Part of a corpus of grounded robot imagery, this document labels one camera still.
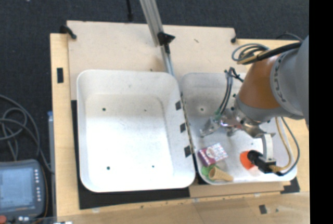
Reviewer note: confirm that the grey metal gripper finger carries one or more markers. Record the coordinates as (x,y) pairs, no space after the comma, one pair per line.
(234,131)
(209,127)

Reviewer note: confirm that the orange round object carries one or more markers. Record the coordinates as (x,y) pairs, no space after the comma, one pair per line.
(244,160)

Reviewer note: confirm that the pale wood board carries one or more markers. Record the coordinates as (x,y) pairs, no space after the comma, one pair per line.
(112,46)

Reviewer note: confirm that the white plastic tray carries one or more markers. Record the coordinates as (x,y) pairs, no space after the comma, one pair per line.
(130,134)
(200,93)

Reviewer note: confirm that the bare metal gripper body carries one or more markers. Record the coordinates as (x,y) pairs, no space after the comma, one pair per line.
(235,121)

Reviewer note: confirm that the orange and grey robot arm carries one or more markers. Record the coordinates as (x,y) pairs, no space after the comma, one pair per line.
(262,85)

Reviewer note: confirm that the tan ice cream cone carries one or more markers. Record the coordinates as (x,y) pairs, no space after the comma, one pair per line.
(219,175)

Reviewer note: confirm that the green round toy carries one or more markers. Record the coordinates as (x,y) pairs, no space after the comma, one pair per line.
(205,171)

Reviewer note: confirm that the purple and pink carton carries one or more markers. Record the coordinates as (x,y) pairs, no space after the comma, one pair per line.
(213,154)

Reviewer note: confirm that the black cylinder on white bracket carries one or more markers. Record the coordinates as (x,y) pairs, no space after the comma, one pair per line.
(260,161)

